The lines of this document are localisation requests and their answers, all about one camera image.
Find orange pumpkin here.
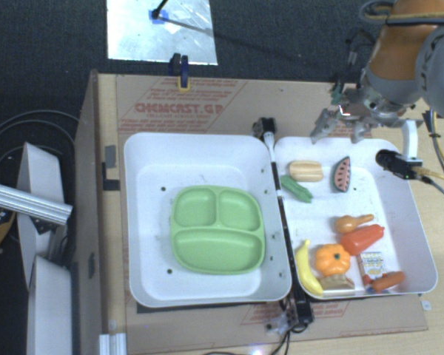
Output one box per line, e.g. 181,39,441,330
314,243,352,277

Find tan bread roll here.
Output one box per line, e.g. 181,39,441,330
288,160,325,183

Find watermelon slice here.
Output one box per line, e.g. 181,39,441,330
331,155,352,193

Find orange pear-shaped squash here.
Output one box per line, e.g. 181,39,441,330
334,214,375,235

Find green pea pod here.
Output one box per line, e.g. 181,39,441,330
280,175,315,203

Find green divided plate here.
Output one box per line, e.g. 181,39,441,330
169,185,266,275

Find thin black and white rod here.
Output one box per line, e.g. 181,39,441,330
264,131,304,302

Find white plastic tray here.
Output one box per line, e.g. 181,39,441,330
123,132,293,308
272,135,439,301

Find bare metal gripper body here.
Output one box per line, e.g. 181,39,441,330
335,87,408,129

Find black block with thin wires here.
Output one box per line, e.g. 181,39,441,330
252,116,278,139
264,297,315,336

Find brown cardboard board red print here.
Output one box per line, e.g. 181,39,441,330
115,74,429,347

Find tan cracker wedge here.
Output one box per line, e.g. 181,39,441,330
317,274,356,292

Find yellow banana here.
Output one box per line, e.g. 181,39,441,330
294,239,324,297

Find black cylinder on white bracket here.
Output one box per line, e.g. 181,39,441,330
375,119,423,180

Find orange-red sausage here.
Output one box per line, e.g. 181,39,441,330
369,271,406,293

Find small white and yellow carton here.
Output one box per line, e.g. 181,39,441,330
357,251,388,286

